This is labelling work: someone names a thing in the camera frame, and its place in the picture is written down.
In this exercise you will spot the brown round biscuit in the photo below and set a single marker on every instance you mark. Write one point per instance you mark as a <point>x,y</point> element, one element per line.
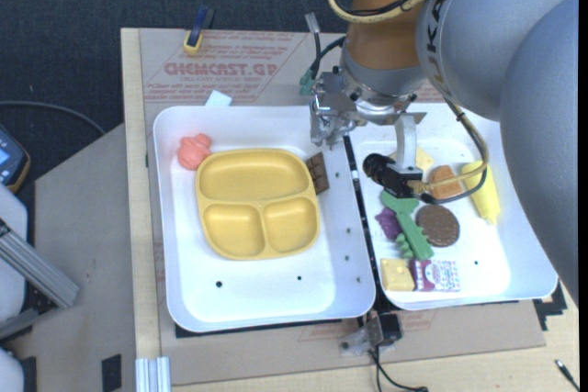
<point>438,226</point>

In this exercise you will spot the black cylinder on white bracket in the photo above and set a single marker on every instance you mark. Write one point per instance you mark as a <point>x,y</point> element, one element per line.
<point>394,181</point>

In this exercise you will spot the brown chocolate bar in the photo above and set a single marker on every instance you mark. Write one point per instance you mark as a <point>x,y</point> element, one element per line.
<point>318,173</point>

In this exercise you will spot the yellow cheese block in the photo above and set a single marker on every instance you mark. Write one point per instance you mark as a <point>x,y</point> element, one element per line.
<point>397,275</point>

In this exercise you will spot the red and white carton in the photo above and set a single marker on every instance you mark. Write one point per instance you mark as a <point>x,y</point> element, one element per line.
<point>438,275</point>

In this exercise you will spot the orange bread slice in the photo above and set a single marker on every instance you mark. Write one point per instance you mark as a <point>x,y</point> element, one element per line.
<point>444,181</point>

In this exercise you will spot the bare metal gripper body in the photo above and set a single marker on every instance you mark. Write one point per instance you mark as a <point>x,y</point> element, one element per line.
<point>337,94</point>

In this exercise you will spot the yellow divided plate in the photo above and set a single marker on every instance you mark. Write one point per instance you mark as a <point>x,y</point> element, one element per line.
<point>257,179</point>

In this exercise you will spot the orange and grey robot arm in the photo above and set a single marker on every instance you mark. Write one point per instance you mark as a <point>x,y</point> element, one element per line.
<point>482,41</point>

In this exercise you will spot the green toy vegetable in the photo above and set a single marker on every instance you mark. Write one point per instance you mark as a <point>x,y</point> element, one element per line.
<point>413,231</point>

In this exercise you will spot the yellow squeeze bottle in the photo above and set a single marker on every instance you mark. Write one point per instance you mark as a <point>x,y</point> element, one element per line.
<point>488,202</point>

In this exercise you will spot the white plastic tray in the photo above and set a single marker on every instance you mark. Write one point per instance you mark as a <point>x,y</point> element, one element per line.
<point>257,289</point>
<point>487,261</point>

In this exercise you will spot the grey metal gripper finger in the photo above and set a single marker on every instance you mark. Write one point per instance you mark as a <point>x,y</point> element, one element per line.
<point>336,134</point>
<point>318,132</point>

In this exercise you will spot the brown cardboard board red print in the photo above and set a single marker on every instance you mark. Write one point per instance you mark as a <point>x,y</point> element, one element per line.
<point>257,59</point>

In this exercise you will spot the purple grapes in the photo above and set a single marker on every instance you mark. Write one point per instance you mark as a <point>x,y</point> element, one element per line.
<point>387,224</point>

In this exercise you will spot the yellow cheese wedge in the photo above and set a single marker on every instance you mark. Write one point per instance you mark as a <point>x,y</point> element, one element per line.
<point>425,160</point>

